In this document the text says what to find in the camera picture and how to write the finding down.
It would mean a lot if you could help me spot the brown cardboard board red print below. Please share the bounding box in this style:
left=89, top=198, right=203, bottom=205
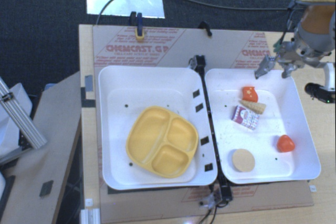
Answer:
left=91, top=25, right=314, bottom=224

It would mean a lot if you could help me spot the round tan biscuit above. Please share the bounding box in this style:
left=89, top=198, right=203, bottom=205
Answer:
left=232, top=148, right=256, bottom=173

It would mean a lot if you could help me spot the orange-red toy pepper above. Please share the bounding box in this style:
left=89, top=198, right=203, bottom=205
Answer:
left=276, top=134, right=296, bottom=153

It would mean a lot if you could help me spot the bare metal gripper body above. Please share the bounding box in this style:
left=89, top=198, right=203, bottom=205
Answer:
left=269, top=41, right=332, bottom=69

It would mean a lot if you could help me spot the beige waffle cone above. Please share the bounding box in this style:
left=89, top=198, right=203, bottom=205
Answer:
left=238, top=99, right=267, bottom=115

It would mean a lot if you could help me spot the black block with wires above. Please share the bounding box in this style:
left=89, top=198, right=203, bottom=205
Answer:
left=188, top=55, right=206, bottom=69
left=199, top=183, right=234, bottom=209

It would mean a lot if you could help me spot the thin black rod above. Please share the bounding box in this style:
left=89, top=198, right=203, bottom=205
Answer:
left=197, top=65, right=227, bottom=192

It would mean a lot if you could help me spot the white plastic tray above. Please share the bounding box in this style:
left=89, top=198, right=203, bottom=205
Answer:
left=204, top=68, right=322, bottom=185
left=98, top=65, right=219, bottom=190

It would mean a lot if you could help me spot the black cylinder on white bracket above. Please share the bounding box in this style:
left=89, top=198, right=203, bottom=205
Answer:
left=304, top=61, right=336, bottom=104

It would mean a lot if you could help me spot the yellow divided plate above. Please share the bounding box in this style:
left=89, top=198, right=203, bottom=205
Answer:
left=125, top=105, right=200, bottom=179

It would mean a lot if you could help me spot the red and white carton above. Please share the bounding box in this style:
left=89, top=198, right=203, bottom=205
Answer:
left=231, top=105, right=260, bottom=131

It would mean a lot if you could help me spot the orange pizza slice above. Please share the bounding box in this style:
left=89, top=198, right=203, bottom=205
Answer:
left=241, top=86, right=259, bottom=103

